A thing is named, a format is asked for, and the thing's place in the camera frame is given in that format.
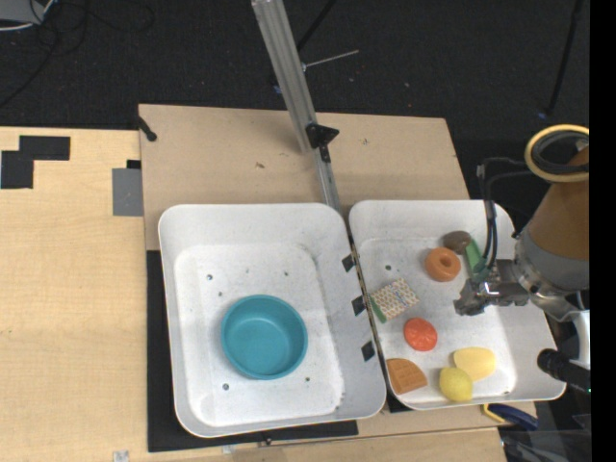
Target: white tray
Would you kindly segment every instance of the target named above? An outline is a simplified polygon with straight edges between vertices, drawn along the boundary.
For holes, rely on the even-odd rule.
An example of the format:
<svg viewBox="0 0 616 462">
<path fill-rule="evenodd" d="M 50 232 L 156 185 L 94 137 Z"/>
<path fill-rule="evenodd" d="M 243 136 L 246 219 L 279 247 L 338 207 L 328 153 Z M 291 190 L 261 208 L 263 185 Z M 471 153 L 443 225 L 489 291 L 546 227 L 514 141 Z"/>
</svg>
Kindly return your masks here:
<svg viewBox="0 0 616 462">
<path fill-rule="evenodd" d="M 490 306 L 474 317 L 456 314 L 453 301 L 459 298 L 469 276 L 466 263 L 451 282 L 432 280 L 424 270 L 429 249 L 442 246 L 450 231 L 468 231 L 483 249 L 486 219 L 483 202 L 460 201 L 363 201 L 349 215 L 350 229 L 359 256 L 368 293 L 404 278 L 420 303 L 391 321 L 376 323 L 377 340 L 385 359 L 404 358 L 426 374 L 428 386 L 396 396 L 412 409 L 436 409 L 465 404 L 554 399 L 565 388 L 537 367 L 544 348 L 555 348 L 544 313 L 532 304 Z M 514 227 L 508 214 L 498 207 L 499 258 L 512 258 Z M 403 326 L 412 317 L 422 317 L 436 327 L 439 340 L 429 352 L 418 352 L 405 343 Z M 439 371 L 454 366 L 451 354 L 461 347 L 488 347 L 497 356 L 497 370 L 474 384 L 469 402 L 452 402 L 438 388 Z"/>
<path fill-rule="evenodd" d="M 368 313 L 341 216 L 322 204 L 180 205 L 159 222 L 175 409 L 192 434 L 218 437 L 371 416 L 385 401 Z M 299 367 L 273 380 L 237 372 L 220 321 L 248 295 L 274 295 L 304 319 Z"/>
</svg>

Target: gray square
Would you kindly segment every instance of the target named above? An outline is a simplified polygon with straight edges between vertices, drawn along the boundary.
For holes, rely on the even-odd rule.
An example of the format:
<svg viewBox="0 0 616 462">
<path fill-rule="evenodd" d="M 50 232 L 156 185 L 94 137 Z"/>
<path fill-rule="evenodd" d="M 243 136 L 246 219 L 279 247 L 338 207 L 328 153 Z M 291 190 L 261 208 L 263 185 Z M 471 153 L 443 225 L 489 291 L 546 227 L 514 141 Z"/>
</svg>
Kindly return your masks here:
<svg viewBox="0 0 616 462">
<path fill-rule="evenodd" d="M 114 216 L 138 218 L 143 216 L 143 188 L 141 170 L 114 168 Z"/>
</svg>

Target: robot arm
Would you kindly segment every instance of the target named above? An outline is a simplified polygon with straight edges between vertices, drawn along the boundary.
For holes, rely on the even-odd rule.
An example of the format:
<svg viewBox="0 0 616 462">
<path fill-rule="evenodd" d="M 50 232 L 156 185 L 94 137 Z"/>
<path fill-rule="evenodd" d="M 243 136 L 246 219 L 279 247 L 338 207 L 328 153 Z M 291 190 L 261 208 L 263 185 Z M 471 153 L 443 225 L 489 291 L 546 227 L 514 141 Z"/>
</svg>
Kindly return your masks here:
<svg viewBox="0 0 616 462">
<path fill-rule="evenodd" d="M 545 162 L 540 155 L 542 147 L 558 140 L 563 132 L 581 137 L 585 146 L 566 166 Z M 566 299 L 590 288 L 587 140 L 588 129 L 576 125 L 557 125 L 530 140 L 525 152 L 526 165 L 552 185 L 520 233 L 515 257 L 494 259 L 484 269 L 476 269 L 454 306 L 459 315 L 472 316 L 489 305 L 520 306 L 531 301 L 557 321 L 572 321 L 580 337 L 580 357 L 572 362 L 573 367 L 589 372 L 590 311 L 580 310 Z M 486 200 L 488 219 L 491 208 L 493 202 Z M 545 351 L 539 357 L 539 366 L 544 371 L 556 367 L 562 370 L 565 359 L 558 354 Z"/>
</svg>

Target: yellow fruit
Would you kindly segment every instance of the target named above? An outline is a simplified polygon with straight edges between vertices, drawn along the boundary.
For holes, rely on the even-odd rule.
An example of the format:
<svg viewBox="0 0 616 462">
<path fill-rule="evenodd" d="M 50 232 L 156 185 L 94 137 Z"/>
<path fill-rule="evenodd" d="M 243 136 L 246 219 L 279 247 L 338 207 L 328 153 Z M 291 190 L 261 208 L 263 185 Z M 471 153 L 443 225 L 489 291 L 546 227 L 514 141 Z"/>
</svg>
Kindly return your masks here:
<svg viewBox="0 0 616 462">
<path fill-rule="evenodd" d="M 490 376 L 497 368 L 497 358 L 485 347 L 464 347 L 453 353 L 453 363 L 469 374 L 472 381 Z"/>
<path fill-rule="evenodd" d="M 468 373 L 459 368 L 442 368 L 439 387 L 443 395 L 454 402 L 464 402 L 473 398 L 473 381 Z"/>
</svg>

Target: red tomato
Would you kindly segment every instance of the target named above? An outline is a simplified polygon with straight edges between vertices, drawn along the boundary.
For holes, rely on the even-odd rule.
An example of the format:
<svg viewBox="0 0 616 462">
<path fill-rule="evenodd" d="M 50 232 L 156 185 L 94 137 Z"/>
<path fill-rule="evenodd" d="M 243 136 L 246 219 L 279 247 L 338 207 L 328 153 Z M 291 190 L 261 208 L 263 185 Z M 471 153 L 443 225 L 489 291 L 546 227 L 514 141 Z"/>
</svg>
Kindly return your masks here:
<svg viewBox="0 0 616 462">
<path fill-rule="evenodd" d="M 435 348 L 438 334 L 432 323 L 417 317 L 404 324 L 404 339 L 415 350 L 427 351 Z"/>
</svg>

